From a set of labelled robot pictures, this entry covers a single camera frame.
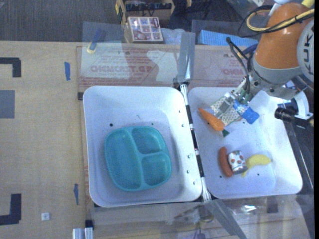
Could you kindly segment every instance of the sausage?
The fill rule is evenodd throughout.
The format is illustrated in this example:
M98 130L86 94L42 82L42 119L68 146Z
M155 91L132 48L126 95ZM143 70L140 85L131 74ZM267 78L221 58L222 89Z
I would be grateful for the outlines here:
M227 177L233 176L233 171L231 170L228 160L227 160L227 149L225 147L220 148L218 151L219 165Z

